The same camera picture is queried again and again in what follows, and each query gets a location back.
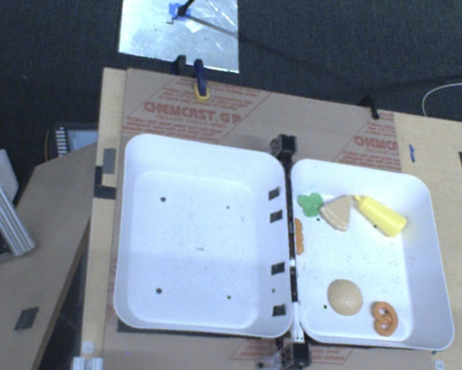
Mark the yellow mustard bottle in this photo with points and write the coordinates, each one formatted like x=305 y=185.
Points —
x=383 y=216

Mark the orange carrot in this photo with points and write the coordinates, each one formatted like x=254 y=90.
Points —
x=299 y=236

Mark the tan pizza slice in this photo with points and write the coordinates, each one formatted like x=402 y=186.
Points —
x=337 y=213

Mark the brown cardboard board red print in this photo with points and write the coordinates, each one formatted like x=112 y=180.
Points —
x=231 y=113

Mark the orange pretzel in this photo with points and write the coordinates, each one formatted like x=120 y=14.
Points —
x=384 y=318

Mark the white plastic tray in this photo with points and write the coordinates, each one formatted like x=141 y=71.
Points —
x=363 y=261
x=196 y=234

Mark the green broccoli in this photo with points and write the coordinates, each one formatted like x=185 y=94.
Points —
x=309 y=204

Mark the thin black and white rod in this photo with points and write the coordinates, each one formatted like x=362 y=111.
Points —
x=291 y=236

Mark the beige bread roll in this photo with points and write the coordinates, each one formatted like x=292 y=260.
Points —
x=344 y=297

